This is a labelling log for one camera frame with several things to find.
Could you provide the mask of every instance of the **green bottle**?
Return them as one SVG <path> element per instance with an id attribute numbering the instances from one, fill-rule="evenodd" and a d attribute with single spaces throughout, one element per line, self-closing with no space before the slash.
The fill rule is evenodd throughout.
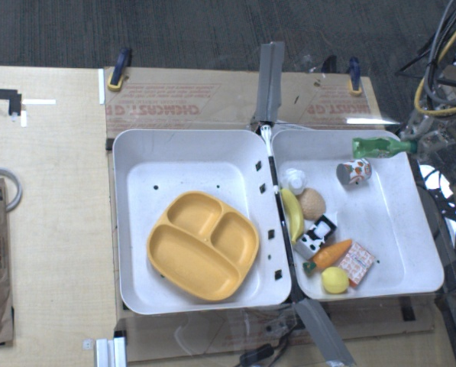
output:
<path id="1" fill-rule="evenodd" d="M 354 138 L 353 156 L 359 158 L 391 158 L 400 152 L 415 154 L 416 141 L 399 141 L 395 138 Z"/>

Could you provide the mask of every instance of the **yellow cable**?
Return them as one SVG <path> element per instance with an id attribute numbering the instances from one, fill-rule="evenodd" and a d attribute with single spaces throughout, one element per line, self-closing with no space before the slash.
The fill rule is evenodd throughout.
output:
<path id="1" fill-rule="evenodd" d="M 447 44 L 441 51 L 440 55 L 438 56 L 438 62 L 440 62 L 443 57 L 445 57 L 446 53 L 450 49 L 451 45 L 456 41 L 456 30 L 451 36 L 451 38 L 448 40 Z M 423 93 L 423 86 L 425 85 L 425 78 L 423 77 L 421 79 L 421 82 L 419 82 L 418 89 L 416 90 L 416 94 L 414 96 L 414 107 L 415 109 L 426 115 L 450 115 L 450 114 L 455 114 L 456 113 L 456 106 L 451 108 L 451 109 L 444 109 L 444 110 L 424 110 L 421 105 L 419 104 L 419 100 L 421 99 L 421 95 Z"/>

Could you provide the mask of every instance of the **gray ring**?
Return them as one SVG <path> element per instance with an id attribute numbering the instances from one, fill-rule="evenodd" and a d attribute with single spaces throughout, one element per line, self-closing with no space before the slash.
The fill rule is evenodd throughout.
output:
<path id="1" fill-rule="evenodd" d="M 17 193 L 15 194 L 14 199 L 6 206 L 7 212 L 11 212 L 21 201 L 22 185 L 16 175 L 12 173 L 8 168 L 0 167 L 0 175 L 9 178 L 17 187 Z"/>

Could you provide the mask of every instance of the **brown ball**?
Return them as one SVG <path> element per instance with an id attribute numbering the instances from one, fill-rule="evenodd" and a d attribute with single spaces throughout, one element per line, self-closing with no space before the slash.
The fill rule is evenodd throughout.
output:
<path id="1" fill-rule="evenodd" d="M 326 202 L 317 190 L 310 187 L 297 196 L 302 207 L 304 219 L 317 220 L 326 212 Z"/>

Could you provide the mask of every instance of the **gray cable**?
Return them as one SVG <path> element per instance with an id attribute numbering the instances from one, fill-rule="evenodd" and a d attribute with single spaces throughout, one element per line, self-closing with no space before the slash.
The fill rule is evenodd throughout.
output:
<path id="1" fill-rule="evenodd" d="M 439 38 L 440 33 L 441 33 L 441 28 L 443 27 L 445 19 L 447 18 L 448 11 L 450 11 L 450 7 L 451 7 L 451 5 L 453 4 L 454 1 L 455 0 L 450 0 L 448 2 L 447 7 L 445 8 L 445 11 L 443 12 L 443 15 L 441 17 L 440 24 L 438 25 L 438 29 L 436 30 L 435 36 L 433 38 L 433 43 L 432 43 L 432 46 L 431 46 L 431 49 L 430 49 L 429 58 L 428 58 L 428 66 L 426 67 L 426 71 L 425 71 L 425 79 L 424 79 L 424 87 L 423 87 L 425 92 L 426 92 L 426 94 L 431 99 L 433 99 L 435 102 L 445 103 L 445 104 L 450 105 L 450 106 L 456 106 L 456 100 L 442 99 L 442 98 L 436 96 L 432 92 L 432 90 L 429 88 L 428 76 L 429 76 L 430 66 L 433 63 L 433 59 L 434 59 L 434 55 L 435 55 L 435 49 L 436 49 L 436 44 L 438 42 L 438 38 Z"/>
<path id="2" fill-rule="evenodd" d="M 9 204 L 7 204 L 7 206 L 5 207 L 7 212 L 11 212 L 21 201 L 22 185 L 21 185 L 20 180 L 17 178 L 17 176 L 14 173 L 12 173 L 8 168 L 0 167 L 0 176 L 7 177 L 17 187 L 17 193 L 15 194 L 14 199 Z"/>

